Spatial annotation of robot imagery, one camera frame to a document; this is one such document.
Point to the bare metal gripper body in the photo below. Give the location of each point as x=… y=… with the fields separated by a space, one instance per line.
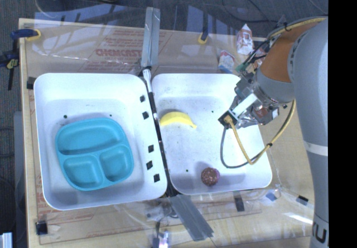
x=263 y=113

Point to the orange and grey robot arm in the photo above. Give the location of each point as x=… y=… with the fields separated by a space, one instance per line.
x=309 y=79

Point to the white blue and red carton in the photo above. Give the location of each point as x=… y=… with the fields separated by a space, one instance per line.
x=226 y=61

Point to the white plastic tray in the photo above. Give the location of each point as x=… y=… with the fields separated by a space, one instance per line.
x=195 y=146
x=92 y=93

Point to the red speckled sausage slice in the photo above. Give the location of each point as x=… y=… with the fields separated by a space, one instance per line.
x=210 y=176

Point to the yellow banana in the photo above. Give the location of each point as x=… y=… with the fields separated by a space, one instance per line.
x=174 y=119

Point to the brown cardboard board red print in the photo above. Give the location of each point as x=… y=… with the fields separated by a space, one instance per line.
x=111 y=49

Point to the blue divided plate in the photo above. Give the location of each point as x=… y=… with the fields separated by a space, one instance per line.
x=92 y=155

